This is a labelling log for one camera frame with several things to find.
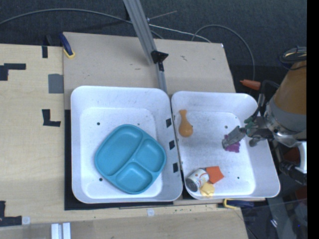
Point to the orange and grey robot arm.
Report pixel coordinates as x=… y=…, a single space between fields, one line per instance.
x=290 y=91

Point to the purple toy grapes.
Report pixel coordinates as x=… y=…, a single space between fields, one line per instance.
x=234 y=148

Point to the white plastic tray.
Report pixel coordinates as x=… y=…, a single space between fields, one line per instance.
x=87 y=143
x=211 y=153

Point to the white small can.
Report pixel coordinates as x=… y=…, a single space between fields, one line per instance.
x=198 y=178

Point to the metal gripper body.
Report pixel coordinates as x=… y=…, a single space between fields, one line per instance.
x=263 y=131

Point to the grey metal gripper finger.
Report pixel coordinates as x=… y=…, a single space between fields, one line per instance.
x=233 y=138
x=254 y=141

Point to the orange toy chicken drumstick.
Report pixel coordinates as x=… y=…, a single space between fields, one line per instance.
x=185 y=129

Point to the black cylinder on white bracket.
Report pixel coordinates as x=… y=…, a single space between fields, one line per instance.
x=302 y=158

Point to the blue divided plate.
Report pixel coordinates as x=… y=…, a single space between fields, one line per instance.
x=124 y=153

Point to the yellow toy food piece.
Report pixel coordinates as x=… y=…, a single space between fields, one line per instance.
x=208 y=189

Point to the orange toy wedge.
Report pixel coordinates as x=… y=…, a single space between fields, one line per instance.
x=214 y=174

